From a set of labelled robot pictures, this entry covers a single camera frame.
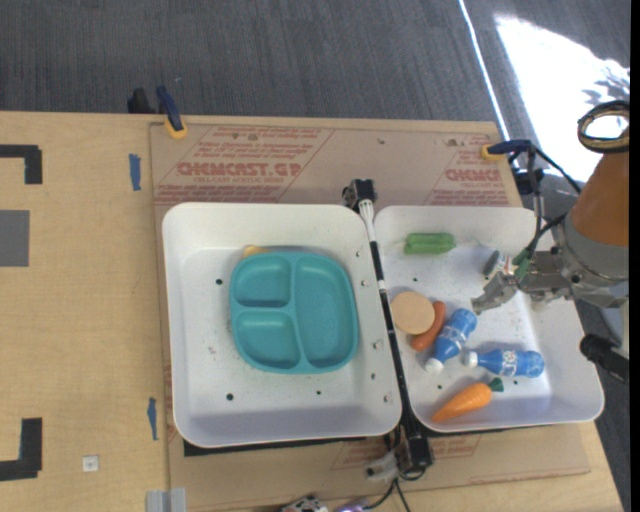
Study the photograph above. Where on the blue bottle white cap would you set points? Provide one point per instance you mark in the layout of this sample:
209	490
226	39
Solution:
455	335
515	362

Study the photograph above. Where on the orange carrot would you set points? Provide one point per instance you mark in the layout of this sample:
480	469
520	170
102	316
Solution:
465	402

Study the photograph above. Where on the tan round biscuit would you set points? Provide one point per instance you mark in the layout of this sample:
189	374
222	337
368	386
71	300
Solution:
412	313

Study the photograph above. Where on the brown cardboard board red print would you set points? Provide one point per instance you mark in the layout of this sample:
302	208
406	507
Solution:
310	165

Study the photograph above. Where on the blue divided plate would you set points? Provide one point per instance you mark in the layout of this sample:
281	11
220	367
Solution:
320	310

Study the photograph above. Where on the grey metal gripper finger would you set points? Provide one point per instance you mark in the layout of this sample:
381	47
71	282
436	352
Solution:
495	295

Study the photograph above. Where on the orange sausage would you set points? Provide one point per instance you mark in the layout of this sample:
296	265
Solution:
431	336

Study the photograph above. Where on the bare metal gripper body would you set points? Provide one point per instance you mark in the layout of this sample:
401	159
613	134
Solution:
545	277

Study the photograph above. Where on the white plastic tray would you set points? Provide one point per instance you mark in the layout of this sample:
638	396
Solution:
560	400
200	350

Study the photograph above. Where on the thin black and white rod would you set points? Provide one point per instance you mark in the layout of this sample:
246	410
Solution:
387	310

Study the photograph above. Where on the small grey can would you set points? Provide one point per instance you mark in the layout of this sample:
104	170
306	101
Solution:
492	262

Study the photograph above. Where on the black and white small object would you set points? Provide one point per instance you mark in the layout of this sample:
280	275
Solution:
305	505

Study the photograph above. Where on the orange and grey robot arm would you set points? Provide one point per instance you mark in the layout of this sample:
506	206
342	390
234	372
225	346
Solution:
600	210

